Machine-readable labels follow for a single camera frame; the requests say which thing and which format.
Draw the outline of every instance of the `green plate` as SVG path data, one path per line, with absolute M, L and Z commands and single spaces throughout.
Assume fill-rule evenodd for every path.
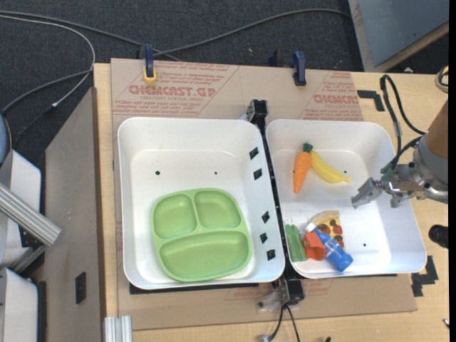
M 219 189 L 186 190 L 160 198 L 152 209 L 152 236 L 161 267 L 182 282 L 234 274 L 252 255 L 239 205 Z

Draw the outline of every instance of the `wooden table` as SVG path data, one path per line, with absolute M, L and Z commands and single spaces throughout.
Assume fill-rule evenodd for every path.
M 352 73 L 356 90 L 379 89 L 379 73 Z M 428 128 L 447 100 L 447 94 L 439 91 L 434 76 L 415 74 L 392 74 L 403 99 L 405 112 L 418 128 Z M 113 132 L 110 107 L 110 65 L 96 64 L 94 86 L 95 130 L 98 132 L 98 179 L 100 201 L 100 247 L 103 269 L 100 270 L 102 314 L 118 315 L 117 262 L 114 224 L 114 178 L 113 178 Z M 393 126 L 387 112 L 378 112 L 372 100 L 360 99 L 365 121 L 383 126 L 393 143 Z M 416 137 L 416 133 L 403 124 L 403 142 Z M 430 241 L 428 231 L 434 224 L 447 225 L 447 205 L 432 200 L 412 200 L 413 209 L 427 253 L 432 255 L 438 274 L 433 285 L 423 287 L 424 296 L 417 298 L 418 310 L 412 313 L 391 313 L 369 316 L 338 318 L 315 318 L 298 320 L 297 328 L 302 341 L 324 341 L 330 336 L 333 341 L 449 341 L 449 328 L 443 323 L 449 318 L 449 264 L 448 250 Z M 135 342 L 146 341 L 256 341 L 257 336 L 271 334 L 276 322 L 243 323 L 236 325 L 201 326 L 134 332 Z M 282 323 L 275 341 L 295 341 L 291 322 Z

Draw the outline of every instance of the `black fabric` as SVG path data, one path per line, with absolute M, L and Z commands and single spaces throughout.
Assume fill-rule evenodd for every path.
M 0 0 L 0 9 L 42 14 L 93 26 L 155 48 L 167 50 L 216 36 L 275 14 L 327 8 L 349 14 L 347 0 Z M 78 29 L 95 46 L 97 62 L 135 58 L 137 46 Z M 294 51 L 306 54 L 307 68 L 362 71 L 353 22 L 331 13 L 284 17 L 220 41 L 192 48 L 176 57 L 184 61 L 264 66 L 276 49 L 285 63 Z M 392 71 L 410 66 L 437 73 L 447 64 L 448 37 L 440 39 Z M 69 31 L 0 19 L 0 106 L 45 82 L 87 69 L 87 43 Z M 77 106 L 92 81 L 87 80 L 59 108 L 28 127 L 78 79 L 28 97 L 6 114 L 15 150 L 40 168 L 44 150 Z

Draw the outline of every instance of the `carrot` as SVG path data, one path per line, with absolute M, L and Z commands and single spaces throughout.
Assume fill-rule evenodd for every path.
M 307 172 L 312 165 L 312 145 L 304 143 L 303 152 L 300 152 L 294 160 L 294 174 L 293 174 L 293 186 L 294 193 L 297 194 L 301 190 L 302 184 L 306 179 Z

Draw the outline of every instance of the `yellow banana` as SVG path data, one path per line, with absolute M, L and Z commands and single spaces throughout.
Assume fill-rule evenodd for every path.
M 346 182 L 351 181 L 351 177 L 345 176 L 343 173 L 332 168 L 314 150 L 311 151 L 311 156 L 312 156 L 312 168 L 315 170 L 315 172 L 318 175 L 320 175 L 326 181 L 332 182 L 332 183 L 341 182 L 341 181 L 346 181 Z

